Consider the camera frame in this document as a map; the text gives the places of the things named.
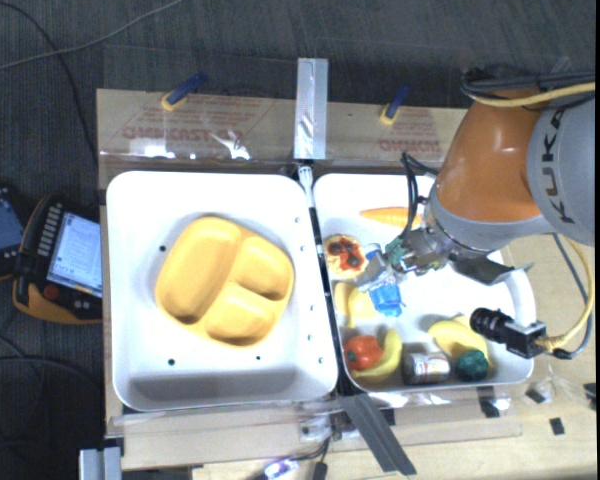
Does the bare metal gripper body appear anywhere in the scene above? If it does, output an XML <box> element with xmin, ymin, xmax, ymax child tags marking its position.
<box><xmin>385</xmin><ymin>226</ymin><xmax>464</xmax><ymax>276</ymax></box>

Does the clear blue plastic bottle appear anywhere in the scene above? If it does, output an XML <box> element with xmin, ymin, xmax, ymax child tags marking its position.
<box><xmin>363</xmin><ymin>242</ymin><xmax>407</xmax><ymax>318</ymax></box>

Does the pizza slice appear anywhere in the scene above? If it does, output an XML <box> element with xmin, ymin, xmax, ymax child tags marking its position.
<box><xmin>322</xmin><ymin>233</ymin><xmax>369</xmax><ymax>281</ymax></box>

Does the yellow toy food piece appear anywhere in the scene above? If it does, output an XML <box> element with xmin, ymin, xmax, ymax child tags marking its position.
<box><xmin>333</xmin><ymin>281</ymin><xmax>377</xmax><ymax>328</ymax></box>

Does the white plastic tray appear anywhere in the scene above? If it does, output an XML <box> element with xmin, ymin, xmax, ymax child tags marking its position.
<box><xmin>311</xmin><ymin>172</ymin><xmax>537</xmax><ymax>395</ymax></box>
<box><xmin>104</xmin><ymin>169</ymin><xmax>340</xmax><ymax>413</ymax></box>

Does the orange carrot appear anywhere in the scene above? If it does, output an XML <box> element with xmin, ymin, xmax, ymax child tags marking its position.
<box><xmin>358</xmin><ymin>206</ymin><xmax>424</xmax><ymax>230</ymax></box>

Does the orange bell pepper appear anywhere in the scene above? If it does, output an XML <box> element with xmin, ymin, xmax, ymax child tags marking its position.
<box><xmin>342</xmin><ymin>335</ymin><xmax>384</xmax><ymax>372</ymax></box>

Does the yellow banana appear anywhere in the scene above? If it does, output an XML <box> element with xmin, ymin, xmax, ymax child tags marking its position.
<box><xmin>426</xmin><ymin>315</ymin><xmax>492</xmax><ymax>370</ymax></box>
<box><xmin>351</xmin><ymin>327</ymin><xmax>404</xmax><ymax>385</ymax></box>

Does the small silver can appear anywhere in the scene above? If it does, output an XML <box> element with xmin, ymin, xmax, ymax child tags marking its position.
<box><xmin>401</xmin><ymin>350</ymin><xmax>452</xmax><ymax>386</ymax></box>

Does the green broccoli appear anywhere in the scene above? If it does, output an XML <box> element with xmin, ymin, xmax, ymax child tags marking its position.
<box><xmin>453</xmin><ymin>349</ymin><xmax>490</xmax><ymax>382</ymax></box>

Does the yellow divided plate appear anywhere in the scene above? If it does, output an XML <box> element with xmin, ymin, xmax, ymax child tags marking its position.
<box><xmin>154</xmin><ymin>215</ymin><xmax>297</xmax><ymax>348</ymax></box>

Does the brown cardboard board red print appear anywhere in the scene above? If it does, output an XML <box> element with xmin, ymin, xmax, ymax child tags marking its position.
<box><xmin>95</xmin><ymin>87</ymin><xmax>596</xmax><ymax>471</ymax></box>

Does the black cylinder on white bracket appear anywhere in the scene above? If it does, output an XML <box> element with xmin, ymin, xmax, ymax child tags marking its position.
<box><xmin>453</xmin><ymin>254</ymin><xmax>549</xmax><ymax>360</ymax></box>

